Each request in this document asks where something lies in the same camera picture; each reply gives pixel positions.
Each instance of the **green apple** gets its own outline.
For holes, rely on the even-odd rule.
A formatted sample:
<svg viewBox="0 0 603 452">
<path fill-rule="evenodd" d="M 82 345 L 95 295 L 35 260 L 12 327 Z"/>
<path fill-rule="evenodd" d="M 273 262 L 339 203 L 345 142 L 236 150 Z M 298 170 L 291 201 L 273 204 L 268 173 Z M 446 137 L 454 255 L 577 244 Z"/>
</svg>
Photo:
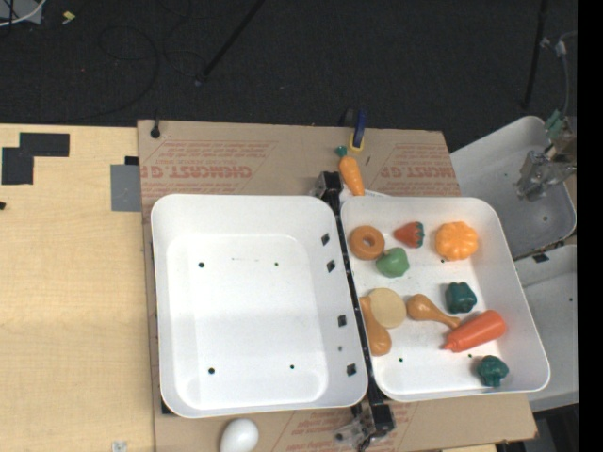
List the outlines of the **green apple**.
<svg viewBox="0 0 603 452">
<path fill-rule="evenodd" d="M 398 278 L 410 267 L 408 256 L 403 248 L 385 250 L 376 262 L 377 269 L 387 278 Z"/>
</svg>

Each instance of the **orange pumpkin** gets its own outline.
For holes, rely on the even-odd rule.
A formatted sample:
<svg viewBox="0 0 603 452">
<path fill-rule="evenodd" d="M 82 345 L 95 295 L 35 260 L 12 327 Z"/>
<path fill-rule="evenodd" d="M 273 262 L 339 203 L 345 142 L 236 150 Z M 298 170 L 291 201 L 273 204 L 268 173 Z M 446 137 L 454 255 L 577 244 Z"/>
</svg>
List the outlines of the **orange pumpkin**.
<svg viewBox="0 0 603 452">
<path fill-rule="evenodd" d="M 478 234 L 464 221 L 447 222 L 435 234 L 435 249 L 449 261 L 464 260 L 478 250 Z"/>
</svg>

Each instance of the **red strawberry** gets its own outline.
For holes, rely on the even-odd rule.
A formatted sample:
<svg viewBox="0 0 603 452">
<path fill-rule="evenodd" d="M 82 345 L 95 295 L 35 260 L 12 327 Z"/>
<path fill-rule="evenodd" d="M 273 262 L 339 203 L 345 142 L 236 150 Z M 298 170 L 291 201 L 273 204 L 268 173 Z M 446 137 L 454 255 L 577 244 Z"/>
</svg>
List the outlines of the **red strawberry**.
<svg viewBox="0 0 603 452">
<path fill-rule="evenodd" d="M 394 237 L 409 248 L 420 248 L 423 246 L 423 238 L 425 237 L 423 223 L 418 221 L 409 222 L 401 228 L 397 228 Z"/>
</svg>

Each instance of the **brown donut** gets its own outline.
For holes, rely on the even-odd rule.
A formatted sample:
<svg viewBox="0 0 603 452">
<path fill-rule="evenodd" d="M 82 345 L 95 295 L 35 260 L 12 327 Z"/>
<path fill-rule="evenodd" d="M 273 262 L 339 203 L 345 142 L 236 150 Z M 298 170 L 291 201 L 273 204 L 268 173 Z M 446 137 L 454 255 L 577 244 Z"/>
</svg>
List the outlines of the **brown donut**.
<svg viewBox="0 0 603 452">
<path fill-rule="evenodd" d="M 350 251 L 361 260 L 376 260 L 383 254 L 385 239 L 372 226 L 359 226 L 350 234 Z"/>
</svg>

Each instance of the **dark green pepper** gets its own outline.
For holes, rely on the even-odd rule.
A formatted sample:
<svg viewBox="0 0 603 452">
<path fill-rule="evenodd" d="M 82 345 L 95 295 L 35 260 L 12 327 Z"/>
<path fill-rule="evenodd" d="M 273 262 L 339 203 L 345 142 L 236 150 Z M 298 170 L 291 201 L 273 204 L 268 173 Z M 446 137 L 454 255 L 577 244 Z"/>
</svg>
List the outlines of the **dark green pepper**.
<svg viewBox="0 0 603 452">
<path fill-rule="evenodd" d="M 487 387 L 499 387 L 500 381 L 509 373 L 509 367 L 500 358 L 487 355 L 478 365 L 481 382 Z"/>
<path fill-rule="evenodd" d="M 478 302 L 473 290 L 466 282 L 452 282 L 446 290 L 446 306 L 448 311 L 457 313 L 469 313 Z"/>
</svg>

